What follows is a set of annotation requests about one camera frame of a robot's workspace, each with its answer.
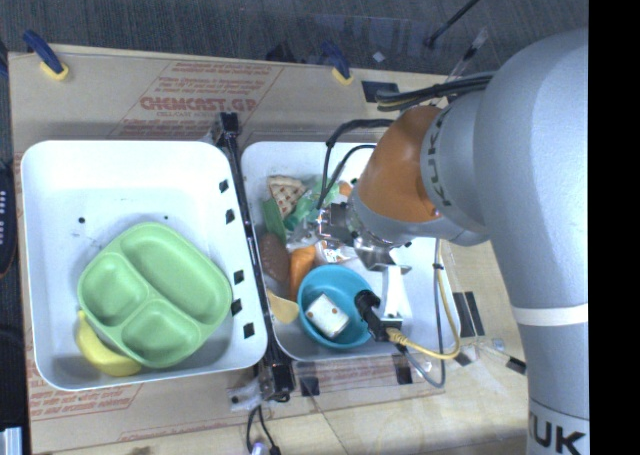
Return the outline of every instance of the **cardboard surface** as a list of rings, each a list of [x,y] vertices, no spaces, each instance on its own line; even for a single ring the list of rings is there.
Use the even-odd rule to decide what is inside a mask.
[[[10,56],[16,176],[20,175],[21,155],[42,140],[198,140],[207,135],[217,114],[223,110],[239,114],[243,123],[240,139],[243,147],[269,138],[324,140],[337,125],[351,118],[389,116],[381,115],[375,104],[366,102],[360,86],[362,80],[397,83],[401,91],[442,80],[435,75],[354,69],[355,80],[345,87],[332,77],[330,68],[323,66],[73,46],[54,45],[53,48],[70,68],[69,77],[62,82],[51,80],[40,70],[36,55]],[[183,446],[191,445],[181,443],[188,439],[196,444],[204,442],[204,447],[194,447],[190,453],[207,453],[212,440],[218,439],[212,431],[219,431],[220,439],[233,438],[229,450],[221,448],[219,453],[239,453],[238,446],[244,450],[242,428],[247,411],[231,410],[227,390],[249,382],[251,369],[76,393],[56,390],[41,378],[32,352],[19,182],[16,188],[33,452],[122,443],[122,453],[129,453],[124,450],[138,446],[131,442],[148,439],[153,440],[154,446],[162,446],[165,440],[166,446],[180,446],[184,451]],[[498,290],[500,300],[504,300],[504,286],[500,282],[491,284],[492,289]],[[500,303],[497,307],[500,309],[503,305]],[[499,310],[500,316],[505,314],[510,315],[508,309]],[[376,452],[384,452],[388,446],[371,445],[366,436],[356,435],[367,429],[375,432],[382,428],[379,418],[386,422],[385,432],[391,435],[390,439],[394,439],[396,432],[398,438],[409,440],[401,443],[400,451],[393,453],[413,453],[407,450],[416,446],[440,449],[447,443],[460,446],[496,440],[499,439],[497,432],[509,437],[521,435],[526,428],[526,381],[501,363],[495,363],[498,377],[487,374],[482,365],[462,368],[451,363],[452,368],[464,371],[458,373],[460,384],[448,384],[445,394],[421,380],[415,371],[413,384],[398,385],[390,357],[369,358],[366,363],[356,361],[344,367],[336,364],[316,367],[319,396],[302,396],[299,386],[289,403],[275,404],[270,409],[269,417],[277,420],[274,424],[282,425],[282,438],[289,439],[292,432],[296,433],[291,437],[298,443],[294,444],[297,448],[292,453],[360,453],[372,446]],[[514,381],[501,384],[502,373],[507,379],[515,377]],[[478,411],[477,400],[486,398],[486,393],[479,393],[478,389],[487,390],[491,397],[496,392],[495,386],[501,389],[504,400],[515,398],[514,410],[504,410],[502,405],[489,399]],[[448,398],[454,390],[457,394]],[[442,409],[431,409],[427,402],[422,402],[438,397],[446,404]],[[408,410],[403,405],[407,401],[413,404]],[[431,431],[431,427],[418,419],[422,414],[433,413],[429,411],[436,411],[440,418],[436,428],[440,429],[441,442],[430,446],[423,442],[416,444],[415,439],[423,439],[425,432]],[[403,430],[404,423],[388,419],[400,412],[408,412],[412,418],[408,429]],[[465,419],[463,423],[459,423],[460,417]],[[465,440],[467,424],[477,424],[478,435],[472,433]],[[314,445],[310,451],[301,450],[312,438],[304,432],[326,438],[329,444]],[[376,434],[373,439],[383,442],[380,435]],[[140,446],[146,445],[148,443],[143,442]],[[113,446],[107,450],[116,451],[120,452]],[[171,449],[160,452],[170,453]]]

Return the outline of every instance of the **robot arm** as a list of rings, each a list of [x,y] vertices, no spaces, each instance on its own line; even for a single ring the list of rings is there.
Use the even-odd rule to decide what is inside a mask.
[[[348,209],[369,268],[417,236],[491,240],[527,360],[530,454],[590,450],[587,69],[577,30],[525,48],[445,110],[407,110]]]

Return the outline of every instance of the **gray carpet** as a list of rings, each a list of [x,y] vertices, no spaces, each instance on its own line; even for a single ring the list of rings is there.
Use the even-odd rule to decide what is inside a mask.
[[[0,38],[25,51],[32,29],[50,42],[264,59],[286,42],[318,62],[333,40],[352,66],[448,74],[478,32],[489,40],[468,73],[498,68],[547,35],[588,25],[589,0],[482,0],[427,49],[423,39],[468,0],[0,0]],[[384,55],[378,62],[376,52]],[[11,158],[10,107],[0,84],[0,157]],[[22,329],[18,271],[0,281],[0,328]],[[0,338],[0,429],[24,424],[22,351]]]

